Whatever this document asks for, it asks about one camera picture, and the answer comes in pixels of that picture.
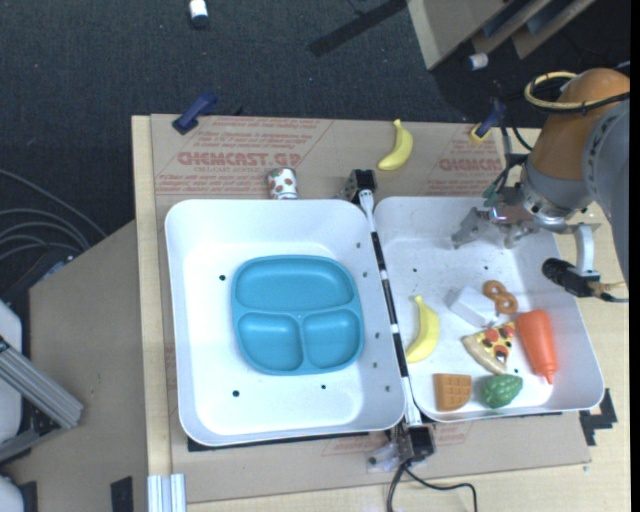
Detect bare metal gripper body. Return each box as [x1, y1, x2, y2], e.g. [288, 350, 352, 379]
[488, 192, 572, 237]

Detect white plastic tray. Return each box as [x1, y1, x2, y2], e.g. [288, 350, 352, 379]
[372, 194, 606, 424]
[163, 198, 407, 447]

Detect brown pretzel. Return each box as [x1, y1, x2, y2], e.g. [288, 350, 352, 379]
[482, 279, 519, 316]

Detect white box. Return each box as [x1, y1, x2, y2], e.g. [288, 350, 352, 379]
[444, 285, 499, 329]

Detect thin black and white rod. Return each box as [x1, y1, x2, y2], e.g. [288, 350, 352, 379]
[358, 189, 424, 427]

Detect orange carrot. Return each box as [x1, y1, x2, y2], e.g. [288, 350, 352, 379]
[516, 309, 559, 386]

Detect yellow banana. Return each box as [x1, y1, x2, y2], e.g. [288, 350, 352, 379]
[404, 294, 442, 365]
[376, 118, 415, 172]

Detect pizza slice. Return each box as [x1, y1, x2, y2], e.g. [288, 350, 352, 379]
[460, 320, 517, 376]

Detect green grapes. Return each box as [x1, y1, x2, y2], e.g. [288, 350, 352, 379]
[480, 373, 524, 409]

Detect orange waffle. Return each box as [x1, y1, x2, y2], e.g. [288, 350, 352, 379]
[432, 372, 474, 413]

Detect white can with red print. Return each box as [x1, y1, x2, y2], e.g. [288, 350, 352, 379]
[265, 167, 300, 201]

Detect blue divided plate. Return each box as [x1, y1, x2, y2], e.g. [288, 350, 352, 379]
[230, 254, 365, 377]

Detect brown cardboard board, red print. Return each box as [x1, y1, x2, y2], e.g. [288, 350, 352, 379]
[149, 113, 594, 504]

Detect black cylinder on white bracket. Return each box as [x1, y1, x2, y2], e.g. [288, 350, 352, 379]
[541, 222, 604, 299]

